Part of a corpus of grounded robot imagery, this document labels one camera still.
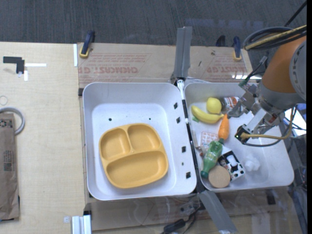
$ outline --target brown paper bag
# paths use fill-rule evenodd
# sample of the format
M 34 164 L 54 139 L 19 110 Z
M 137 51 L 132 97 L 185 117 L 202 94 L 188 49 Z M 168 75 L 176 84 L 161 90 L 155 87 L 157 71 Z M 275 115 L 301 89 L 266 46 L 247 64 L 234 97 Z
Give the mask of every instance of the brown paper bag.
M 0 114 L 0 220 L 19 216 L 14 114 Z

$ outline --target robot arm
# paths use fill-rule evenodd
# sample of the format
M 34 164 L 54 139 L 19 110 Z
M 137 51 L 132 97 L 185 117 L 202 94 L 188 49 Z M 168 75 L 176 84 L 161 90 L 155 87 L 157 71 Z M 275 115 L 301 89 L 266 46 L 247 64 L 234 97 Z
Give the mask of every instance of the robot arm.
M 253 119 L 240 126 L 235 137 L 246 142 L 241 134 L 264 134 L 277 126 L 285 111 L 306 102 L 306 36 L 281 45 L 273 56 L 261 82 L 242 84 L 245 94 L 228 112 L 228 117 L 240 117 L 252 112 Z

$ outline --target black cable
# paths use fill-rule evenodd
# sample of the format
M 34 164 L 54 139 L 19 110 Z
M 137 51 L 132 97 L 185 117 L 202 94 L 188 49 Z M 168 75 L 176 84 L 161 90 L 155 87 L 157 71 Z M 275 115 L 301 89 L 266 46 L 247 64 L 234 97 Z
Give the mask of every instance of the black cable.
M 260 74 L 262 74 L 262 73 L 264 73 L 264 72 L 265 72 L 265 71 L 260 71 L 260 72 L 258 72 L 258 73 L 253 74 L 253 76 L 260 75 Z
M 188 217 L 188 220 L 184 221 L 184 219 L 179 219 L 177 220 L 176 222 L 172 223 L 172 224 L 168 224 L 164 227 L 164 231 L 161 233 L 161 234 L 170 234 L 172 232 L 175 232 L 176 230 L 182 228 L 185 226 L 185 224 L 187 222 L 189 222 L 192 218 L 192 222 L 190 223 L 190 225 L 187 227 L 187 229 L 184 231 L 184 233 L 191 228 L 191 226 L 194 224 L 195 220 L 196 220 L 196 213 L 198 212 L 199 209 L 201 209 L 202 206 L 199 206 L 194 212 L 192 212 L 189 217 Z
M 256 31 L 255 33 L 249 35 L 243 42 L 243 47 L 246 48 L 249 44 L 252 44 L 256 42 L 258 39 L 266 37 L 271 34 L 280 34 L 283 32 L 287 32 L 289 30 L 292 30 L 291 28 L 288 27 L 271 27 L 271 28 L 266 28 L 263 30 Z M 265 49 L 270 49 L 274 47 L 278 47 L 280 45 L 283 45 L 285 43 L 294 41 L 296 39 L 299 39 L 303 36 L 307 35 L 307 26 L 303 26 L 301 28 L 296 29 L 295 31 L 286 34 L 284 36 L 280 36 L 277 39 L 270 40 L 266 43 L 263 43 L 261 45 L 255 46 L 251 49 L 253 50 L 265 50 Z
M 265 69 L 267 69 L 267 67 L 268 67 L 268 56 L 269 56 L 269 54 L 270 54 L 270 52 L 269 52 L 269 51 L 266 51 L 265 56 L 267 57 L 267 59 L 265 60 L 265 62 L 264 62 L 264 64 L 263 64 Z
M 301 128 L 301 127 L 292 127 L 293 129 L 297 129 L 297 130 L 301 130 L 301 131 L 306 131 L 307 129 L 303 129 L 303 128 Z
M 297 112 L 297 108 L 294 107 L 293 117 L 295 116 L 296 112 Z M 285 129 L 285 131 L 284 131 L 283 134 L 282 134 L 282 137 L 286 136 L 286 133 L 288 132 L 288 130 L 289 130 L 289 128 L 286 128 L 286 129 Z M 273 143 L 265 144 L 265 145 L 249 144 L 249 143 L 243 142 L 243 141 L 241 141 L 241 143 L 242 143 L 243 145 L 252 146 L 252 147 L 268 147 L 268 146 L 274 146 L 274 145 L 276 145 L 276 144 L 279 143 L 281 140 L 282 140 L 282 139 L 279 139 L 279 140 L 277 140 L 277 141 L 275 141 L 275 142 L 273 142 Z
M 303 129 L 302 127 L 299 127 L 298 125 L 296 125 L 295 123 L 292 123 L 293 126 L 295 126 L 294 128 L 295 129 L 298 129 L 298 130 L 302 130 L 302 131 L 306 131 L 307 129 Z
M 293 16 L 288 20 L 287 23 L 285 23 L 284 26 L 287 27 L 306 5 L 307 5 L 307 0 L 300 6 L 300 8 L 293 14 Z
M 250 72 L 250 74 L 245 78 L 246 81 L 248 81 L 250 79 L 251 76 L 254 76 L 254 73 L 261 67 L 261 65 L 265 64 L 265 62 L 267 61 L 268 57 L 267 56 L 263 56 L 258 64 L 258 66 L 252 70 Z
M 262 44 L 260 46 L 254 47 L 253 49 L 254 50 L 266 50 L 266 49 L 275 48 L 275 47 L 278 47 L 280 45 L 286 44 L 288 42 L 291 42 L 291 41 L 294 41 L 294 40 L 297 40 L 299 38 L 302 38 L 302 37 L 306 36 L 307 35 L 307 31 L 301 32 L 300 35 L 297 35 L 295 37 L 289 38 L 289 37 L 294 36 L 296 34 L 298 34 L 298 33 L 297 32 L 291 33 L 291 34 L 288 35 L 287 38 L 284 38 L 284 39 L 280 38 L 278 40 L 274 40 L 274 41 L 268 42 L 267 44 Z

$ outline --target yellow plastic tray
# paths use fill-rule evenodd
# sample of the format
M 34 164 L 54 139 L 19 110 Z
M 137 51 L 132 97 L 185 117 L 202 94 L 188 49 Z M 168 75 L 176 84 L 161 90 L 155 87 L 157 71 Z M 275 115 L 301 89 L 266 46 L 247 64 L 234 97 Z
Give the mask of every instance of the yellow plastic tray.
M 99 153 L 108 180 L 118 188 L 152 183 L 168 171 L 162 141 L 148 124 L 128 124 L 106 131 L 99 140 Z

